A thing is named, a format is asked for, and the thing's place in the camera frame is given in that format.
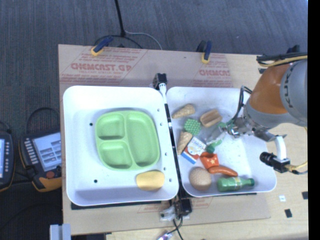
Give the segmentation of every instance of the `green divided plate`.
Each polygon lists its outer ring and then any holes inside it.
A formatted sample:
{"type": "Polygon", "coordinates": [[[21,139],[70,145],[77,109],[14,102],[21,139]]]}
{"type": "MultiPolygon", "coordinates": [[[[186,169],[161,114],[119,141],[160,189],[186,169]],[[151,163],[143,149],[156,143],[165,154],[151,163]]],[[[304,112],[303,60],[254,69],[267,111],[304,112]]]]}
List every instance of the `green divided plate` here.
{"type": "Polygon", "coordinates": [[[154,165],[160,157],[157,130],[146,113],[135,110],[101,115],[95,140],[102,163],[112,170],[131,171],[154,165]]]}

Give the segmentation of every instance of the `gray carpet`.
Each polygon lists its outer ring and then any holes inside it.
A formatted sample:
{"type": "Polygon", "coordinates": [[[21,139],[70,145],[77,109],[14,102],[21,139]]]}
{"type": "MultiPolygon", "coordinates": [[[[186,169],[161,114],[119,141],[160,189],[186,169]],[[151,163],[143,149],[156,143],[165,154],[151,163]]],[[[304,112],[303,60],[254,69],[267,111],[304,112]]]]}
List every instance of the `gray carpet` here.
{"type": "MultiPolygon", "coordinates": [[[[147,33],[164,50],[282,54],[308,51],[308,0],[118,0],[126,31],[147,33]]],[[[18,139],[37,108],[59,109],[58,44],[93,45],[121,33],[114,0],[0,0],[0,120],[10,125],[16,155],[14,185],[0,193],[0,239],[49,239],[62,223],[61,192],[39,193],[21,175],[18,139]]],[[[126,35],[145,49],[145,35],[126,35]]],[[[115,37],[110,46],[138,48],[115,37]]],[[[54,113],[34,118],[31,131],[56,125],[54,113]]]]}

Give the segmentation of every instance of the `toy bottle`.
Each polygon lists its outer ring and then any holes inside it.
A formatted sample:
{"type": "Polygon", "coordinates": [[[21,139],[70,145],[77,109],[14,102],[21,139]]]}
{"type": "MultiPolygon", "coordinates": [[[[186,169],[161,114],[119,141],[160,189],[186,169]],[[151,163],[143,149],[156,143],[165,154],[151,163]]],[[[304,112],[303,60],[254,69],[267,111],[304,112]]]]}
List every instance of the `toy bottle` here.
{"type": "Polygon", "coordinates": [[[253,178],[242,178],[242,177],[221,177],[217,181],[217,187],[220,192],[226,191],[237,191],[243,187],[252,187],[255,185],[255,180],[253,178]]]}
{"type": "Polygon", "coordinates": [[[214,153],[215,148],[222,143],[224,137],[226,136],[226,132],[224,131],[224,128],[226,127],[227,125],[224,122],[220,122],[213,127],[211,136],[206,140],[207,152],[214,153]]]}

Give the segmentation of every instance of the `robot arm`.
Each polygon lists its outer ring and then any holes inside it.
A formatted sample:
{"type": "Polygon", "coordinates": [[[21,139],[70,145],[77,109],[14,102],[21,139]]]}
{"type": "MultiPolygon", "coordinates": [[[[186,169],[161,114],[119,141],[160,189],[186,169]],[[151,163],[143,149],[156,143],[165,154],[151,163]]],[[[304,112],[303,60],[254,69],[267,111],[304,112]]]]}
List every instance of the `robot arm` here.
{"type": "Polygon", "coordinates": [[[253,91],[242,87],[240,90],[239,107],[236,115],[227,123],[227,131],[235,138],[242,135],[253,135],[266,142],[274,141],[277,156],[264,152],[261,161],[280,172],[287,172],[290,160],[286,158],[284,136],[273,135],[270,129],[282,123],[291,123],[308,127],[308,57],[306,55],[287,57],[280,55],[267,66],[258,80],[253,91]],[[250,97],[243,105],[243,92],[250,93],[250,97]],[[242,116],[238,113],[243,107],[242,116]]]}

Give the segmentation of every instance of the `green bottle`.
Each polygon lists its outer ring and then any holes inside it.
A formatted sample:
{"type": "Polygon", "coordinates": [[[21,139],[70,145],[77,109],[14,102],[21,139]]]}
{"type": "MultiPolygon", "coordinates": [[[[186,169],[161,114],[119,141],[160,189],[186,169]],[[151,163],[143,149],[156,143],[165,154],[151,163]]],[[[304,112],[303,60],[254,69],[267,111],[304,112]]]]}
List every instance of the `green bottle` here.
{"type": "Polygon", "coordinates": [[[255,180],[253,178],[245,179],[241,177],[221,177],[217,181],[217,187],[220,192],[237,191],[245,186],[252,187],[254,185],[255,180]]]}

